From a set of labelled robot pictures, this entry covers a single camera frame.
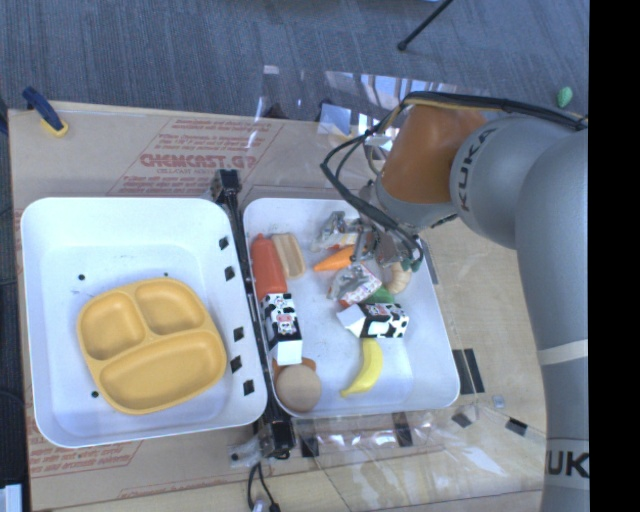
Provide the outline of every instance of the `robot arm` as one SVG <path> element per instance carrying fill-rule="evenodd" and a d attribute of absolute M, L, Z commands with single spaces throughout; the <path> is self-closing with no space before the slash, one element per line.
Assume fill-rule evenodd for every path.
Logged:
<path fill-rule="evenodd" d="M 406 239 L 458 216 L 517 252 L 547 409 L 542 510 L 589 510 L 587 125 L 513 102 L 516 114 L 486 122 L 464 110 L 484 99 L 435 96 L 463 110 L 433 106 L 433 93 L 414 95 L 375 182 L 357 199 L 336 188 L 392 235 Z M 425 141 L 435 139 L 429 153 Z M 391 259 L 411 258 L 406 243 L 398 247 Z"/>

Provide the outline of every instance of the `cardboard surface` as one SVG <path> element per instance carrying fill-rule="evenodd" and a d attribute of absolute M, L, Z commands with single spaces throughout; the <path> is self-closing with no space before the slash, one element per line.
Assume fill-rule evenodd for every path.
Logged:
<path fill-rule="evenodd" d="M 252 435 L 250 426 L 81 449 L 53 446 L 39 433 L 31 398 L 20 215 L 31 202 L 49 196 L 200 197 L 207 194 L 215 169 L 222 165 L 240 170 L 244 183 L 241 201 L 261 195 L 335 197 L 319 163 L 339 138 L 318 133 L 316 123 L 52 104 L 69 124 L 69 133 L 61 139 L 40 126 L 36 112 L 12 111 L 9 116 L 33 510 L 114 500 L 135 510 L 159 510 L 159 501 L 153 499 L 120 500 L 156 495 L 158 499 L 167 496 L 166 503 L 172 503 L 173 497 L 182 493 L 171 491 L 179 490 L 189 496 L 178 500 L 189 503 L 185 509 L 209 509 L 206 500 L 215 492 L 204 488 L 229 488 L 223 484 L 234 489 L 233 502 L 241 509 L 248 469 L 232 467 L 228 447 L 247 441 Z M 366 161 L 354 154 L 343 168 L 342 178 L 355 188 L 368 177 Z M 382 460 L 384 453 L 353 444 L 355 435 L 349 438 L 354 448 L 348 451 L 354 457 L 342 454 L 335 464 L 313 461 L 300 457 L 297 448 L 291 460 L 271 466 L 275 476 L 305 473 L 323 464 L 321 474 L 330 475 L 330 485 L 336 490 L 337 496 L 331 499 L 339 498 L 350 510 L 529 492 L 542 485 L 544 443 L 519 437 L 525 448 L 517 457 L 513 451 L 499 449 L 505 439 L 514 439 L 509 436 L 515 434 L 504 428 L 510 417 L 527 424 L 528 432 L 544 432 L 545 425 L 542 381 L 515 254 L 480 239 L 458 221 L 428 231 L 425 238 L 439 278 L 435 290 L 452 349 L 475 353 L 484 384 L 482 392 L 461 395 L 439 421 L 450 426 L 458 408 L 472 404 L 485 411 L 482 418 L 491 416 L 486 411 L 495 413 L 493 421 L 498 427 L 458 428 L 442 450 L 436 451 L 442 451 L 442 457 L 429 452 L 417 465 L 403 456 L 409 452 L 393 451 L 395 469 L 391 473 L 380 472 L 380 464 L 371 461 L 377 456 Z M 371 421 L 386 424 L 391 416 Z M 364 423 L 356 422 L 353 432 L 357 434 Z M 346 442 L 343 423 L 328 425 L 323 439 L 335 442 L 337 438 L 331 433 L 338 432 Z M 414 433 L 429 432 L 421 425 Z M 389 439 L 388 430 L 375 426 L 373 431 L 385 433 L 373 436 L 377 442 Z M 327 449 L 330 446 L 323 445 L 323 453 Z M 344 449 L 344 445 L 336 446 L 336 456 Z M 452 455 L 460 461 L 473 459 L 473 463 L 452 463 Z M 363 458 L 370 463 L 363 464 Z M 461 467 L 465 468 L 464 478 L 460 477 Z M 296 475 L 297 483 L 292 486 L 290 478 L 277 479 L 282 482 L 280 501 L 290 500 L 293 509 L 308 508 L 305 503 L 309 502 L 304 501 L 308 492 L 297 491 L 313 488 L 313 480 Z M 395 482 L 391 501 L 378 492 L 384 482 Z M 443 482 L 449 482 L 450 487 L 437 492 Z"/>

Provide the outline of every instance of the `divided yellow plate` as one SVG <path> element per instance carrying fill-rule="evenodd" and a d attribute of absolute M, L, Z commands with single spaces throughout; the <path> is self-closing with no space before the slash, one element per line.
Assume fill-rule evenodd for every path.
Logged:
<path fill-rule="evenodd" d="M 224 375 L 227 354 L 206 307 L 176 279 L 102 293 L 78 316 L 85 361 L 103 398 L 128 414 L 185 402 Z"/>

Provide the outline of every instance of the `white stripe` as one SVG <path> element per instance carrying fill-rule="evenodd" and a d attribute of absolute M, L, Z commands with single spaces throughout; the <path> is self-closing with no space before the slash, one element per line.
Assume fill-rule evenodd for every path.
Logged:
<path fill-rule="evenodd" d="M 589 338 L 572 341 L 571 343 L 565 343 L 557 347 L 538 350 L 538 362 L 540 366 L 564 363 L 583 357 L 589 357 Z"/>

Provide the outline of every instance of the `gray carpet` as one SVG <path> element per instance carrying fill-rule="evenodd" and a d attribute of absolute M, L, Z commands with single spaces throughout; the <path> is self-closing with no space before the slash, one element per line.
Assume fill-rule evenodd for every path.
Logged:
<path fill-rule="evenodd" d="M 33 86 L 84 103 L 254 115 L 258 98 L 313 119 L 324 71 L 414 78 L 588 113 L 588 0 L 3 0 L 0 96 Z M 265 76 L 277 66 L 277 77 Z M 330 98 L 336 103 L 339 99 Z M 26 444 L 8 143 L 0 136 L 0 487 L 21 481 Z"/>

